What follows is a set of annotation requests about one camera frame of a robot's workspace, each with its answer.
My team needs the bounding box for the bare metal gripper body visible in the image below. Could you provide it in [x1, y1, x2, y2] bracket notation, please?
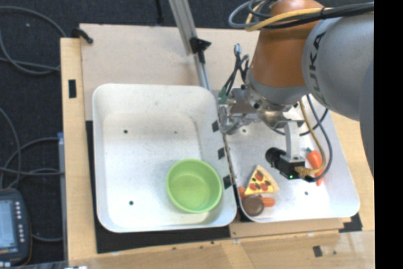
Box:
[227, 88, 294, 132]

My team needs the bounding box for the toy pizza slice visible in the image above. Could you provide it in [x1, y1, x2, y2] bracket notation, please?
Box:
[244, 164, 280, 197]

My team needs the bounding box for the green bowl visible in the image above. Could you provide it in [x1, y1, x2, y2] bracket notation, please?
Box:
[166, 159, 223, 214]

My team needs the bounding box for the brown round biscuit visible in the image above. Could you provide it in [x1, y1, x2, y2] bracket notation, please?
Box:
[242, 195, 265, 217]

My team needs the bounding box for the orange toy sausage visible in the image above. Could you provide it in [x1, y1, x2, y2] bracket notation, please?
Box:
[237, 186, 276, 208]

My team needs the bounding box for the orange carrot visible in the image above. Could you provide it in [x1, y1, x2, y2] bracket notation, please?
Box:
[305, 147, 325, 186]

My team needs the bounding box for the white plastic tray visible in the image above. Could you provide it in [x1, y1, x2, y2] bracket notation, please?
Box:
[217, 89, 361, 224]
[92, 83, 237, 233]

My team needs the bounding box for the pale wood board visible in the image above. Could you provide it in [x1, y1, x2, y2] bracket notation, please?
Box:
[78, 23, 352, 239]

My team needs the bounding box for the black cylinder on white bracket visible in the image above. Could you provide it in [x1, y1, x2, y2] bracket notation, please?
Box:
[265, 121, 307, 181]

